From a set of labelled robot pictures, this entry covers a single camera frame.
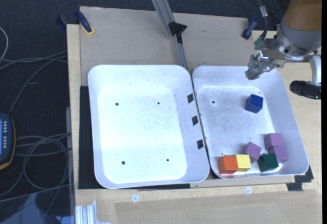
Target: cube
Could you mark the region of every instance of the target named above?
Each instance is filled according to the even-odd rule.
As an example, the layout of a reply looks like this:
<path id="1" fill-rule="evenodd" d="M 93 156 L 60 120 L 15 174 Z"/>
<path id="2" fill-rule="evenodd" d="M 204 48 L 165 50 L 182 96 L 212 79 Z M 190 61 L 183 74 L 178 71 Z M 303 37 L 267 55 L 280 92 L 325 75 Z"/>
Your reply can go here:
<path id="1" fill-rule="evenodd" d="M 267 150 L 275 146 L 284 146 L 283 136 L 280 133 L 269 133 L 264 136 L 264 141 Z"/>
<path id="2" fill-rule="evenodd" d="M 260 157 L 260 153 L 261 147 L 259 147 L 253 142 L 247 143 L 242 149 L 242 154 L 248 154 L 250 156 L 251 163 L 256 162 L 258 160 L 258 158 Z"/>
<path id="3" fill-rule="evenodd" d="M 276 155 L 277 161 L 279 162 L 285 162 L 286 160 L 288 160 L 287 148 L 285 146 L 271 147 L 268 150 L 268 153 L 274 153 Z"/>
<path id="4" fill-rule="evenodd" d="M 220 174 L 233 174 L 238 171 L 236 156 L 222 156 L 218 159 L 218 168 Z"/>
<path id="5" fill-rule="evenodd" d="M 272 154 L 262 154 L 258 159 L 258 166 L 261 172 L 275 169 L 279 166 L 276 155 Z"/>
<path id="6" fill-rule="evenodd" d="M 260 109 L 262 109 L 262 103 L 264 98 L 251 94 L 250 97 L 247 98 L 245 103 L 245 110 L 258 113 Z"/>
<path id="7" fill-rule="evenodd" d="M 251 160 L 248 154 L 236 154 L 238 171 L 247 171 L 251 168 Z"/>

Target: wooden board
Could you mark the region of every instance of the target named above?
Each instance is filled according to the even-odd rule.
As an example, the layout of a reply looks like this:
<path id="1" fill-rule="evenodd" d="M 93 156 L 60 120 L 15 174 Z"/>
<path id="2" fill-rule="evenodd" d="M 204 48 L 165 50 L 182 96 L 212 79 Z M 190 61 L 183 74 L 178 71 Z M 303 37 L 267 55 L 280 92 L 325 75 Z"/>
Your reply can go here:
<path id="1" fill-rule="evenodd" d="M 155 11 L 81 7 L 95 30 L 81 32 L 82 85 L 98 64 L 177 64 L 173 37 L 166 33 Z M 244 18 L 174 14 L 187 25 L 182 34 L 189 71 L 199 65 L 247 65 L 253 40 L 241 37 Z"/>
<path id="2" fill-rule="evenodd" d="M 115 205 L 119 224 L 322 223 L 315 190 L 156 200 Z"/>

